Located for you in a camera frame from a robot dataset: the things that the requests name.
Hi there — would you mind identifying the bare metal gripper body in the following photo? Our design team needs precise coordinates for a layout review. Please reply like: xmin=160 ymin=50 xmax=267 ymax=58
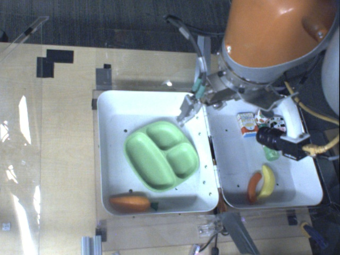
xmin=203 ymin=70 xmax=284 ymax=111

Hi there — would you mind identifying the white orange blue carton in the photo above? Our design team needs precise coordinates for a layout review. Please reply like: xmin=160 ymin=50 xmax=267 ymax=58
xmin=236 ymin=112 xmax=260 ymax=139

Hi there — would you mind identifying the white packet with coloured print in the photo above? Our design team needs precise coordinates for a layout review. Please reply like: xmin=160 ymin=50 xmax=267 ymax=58
xmin=254 ymin=109 xmax=274 ymax=129

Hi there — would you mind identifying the green divided plate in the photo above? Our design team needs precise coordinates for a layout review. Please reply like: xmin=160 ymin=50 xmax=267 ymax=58
xmin=124 ymin=120 xmax=200 ymax=193

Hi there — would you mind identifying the white plastic tray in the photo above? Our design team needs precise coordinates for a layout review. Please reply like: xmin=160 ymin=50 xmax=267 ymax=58
xmin=97 ymin=90 xmax=220 ymax=216
xmin=206 ymin=99 xmax=324 ymax=210

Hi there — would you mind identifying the black and white cow-print carton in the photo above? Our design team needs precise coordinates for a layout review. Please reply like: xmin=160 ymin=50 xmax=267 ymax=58
xmin=267 ymin=116 xmax=287 ymax=135

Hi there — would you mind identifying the green plastic bottle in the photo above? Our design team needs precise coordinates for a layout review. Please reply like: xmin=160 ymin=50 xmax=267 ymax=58
xmin=262 ymin=144 xmax=281 ymax=162

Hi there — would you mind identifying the orange sausage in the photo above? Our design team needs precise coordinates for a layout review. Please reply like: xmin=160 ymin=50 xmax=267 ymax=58
xmin=246 ymin=171 xmax=264 ymax=204

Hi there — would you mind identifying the yellow banana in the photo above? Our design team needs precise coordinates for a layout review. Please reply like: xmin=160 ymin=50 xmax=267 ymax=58
xmin=256 ymin=164 xmax=276 ymax=200

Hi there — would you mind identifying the orange carrot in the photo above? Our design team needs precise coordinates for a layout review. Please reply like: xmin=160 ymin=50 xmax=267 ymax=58
xmin=108 ymin=194 xmax=159 ymax=214

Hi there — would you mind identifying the black cylinder on white bracket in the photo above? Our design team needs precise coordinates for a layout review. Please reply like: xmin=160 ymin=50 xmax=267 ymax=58
xmin=256 ymin=97 xmax=311 ymax=161

